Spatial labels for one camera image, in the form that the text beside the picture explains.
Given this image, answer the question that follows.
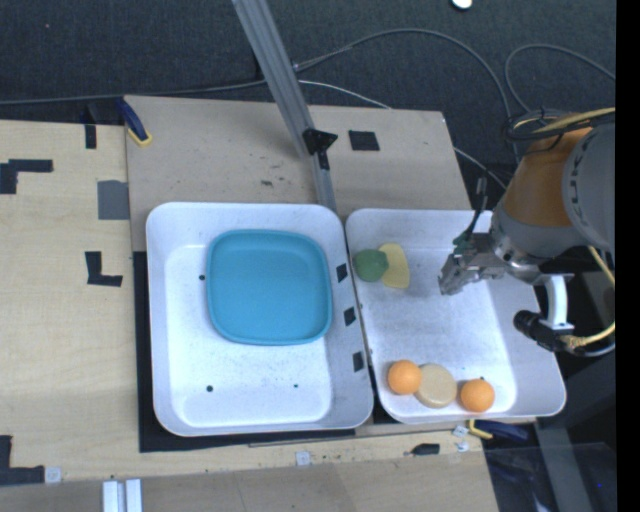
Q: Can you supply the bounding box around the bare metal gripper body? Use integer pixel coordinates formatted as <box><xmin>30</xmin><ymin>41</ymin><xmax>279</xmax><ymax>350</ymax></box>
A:
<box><xmin>451</xmin><ymin>231</ymin><xmax>542</xmax><ymax>285</ymax></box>

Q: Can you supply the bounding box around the yellow toy food slice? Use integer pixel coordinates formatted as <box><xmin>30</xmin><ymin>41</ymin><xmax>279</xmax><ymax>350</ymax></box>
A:
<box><xmin>377</xmin><ymin>242</ymin><xmax>412</xmax><ymax>290</ymax></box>

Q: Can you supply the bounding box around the white plastic tray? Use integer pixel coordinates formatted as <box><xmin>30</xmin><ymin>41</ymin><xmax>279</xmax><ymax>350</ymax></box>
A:
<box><xmin>145</xmin><ymin>201</ymin><xmax>376</xmax><ymax>438</ymax></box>
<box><xmin>344</xmin><ymin>207</ymin><xmax>568</xmax><ymax>426</ymax></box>

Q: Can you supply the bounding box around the green round toy food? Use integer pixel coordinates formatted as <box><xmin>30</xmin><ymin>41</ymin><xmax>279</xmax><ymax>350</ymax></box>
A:
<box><xmin>352</xmin><ymin>248</ymin><xmax>390</xmax><ymax>284</ymax></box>

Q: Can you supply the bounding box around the orange ball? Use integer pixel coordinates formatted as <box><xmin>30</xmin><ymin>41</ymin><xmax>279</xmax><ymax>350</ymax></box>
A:
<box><xmin>386</xmin><ymin>359</ymin><xmax>423</xmax><ymax>397</ymax></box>
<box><xmin>458</xmin><ymin>378</ymin><xmax>497</xmax><ymax>414</ymax></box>

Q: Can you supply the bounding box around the beige round biscuit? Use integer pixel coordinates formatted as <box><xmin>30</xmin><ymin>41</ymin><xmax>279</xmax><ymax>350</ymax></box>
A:
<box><xmin>413</xmin><ymin>363</ymin><xmax>459</xmax><ymax>410</ymax></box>

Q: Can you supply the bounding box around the blue plate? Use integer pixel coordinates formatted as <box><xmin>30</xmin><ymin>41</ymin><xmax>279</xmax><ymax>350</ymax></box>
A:
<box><xmin>205</xmin><ymin>228</ymin><xmax>333</xmax><ymax>347</ymax></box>

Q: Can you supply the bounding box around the pale wood board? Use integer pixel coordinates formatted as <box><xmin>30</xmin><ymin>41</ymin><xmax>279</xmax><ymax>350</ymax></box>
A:
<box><xmin>123</xmin><ymin>94</ymin><xmax>490</xmax><ymax>452</ymax></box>

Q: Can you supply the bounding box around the black cylinder on white bracket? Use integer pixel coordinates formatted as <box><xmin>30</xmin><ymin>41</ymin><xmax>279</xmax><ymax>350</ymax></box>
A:
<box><xmin>513</xmin><ymin>272</ymin><xmax>577</xmax><ymax>352</ymax></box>

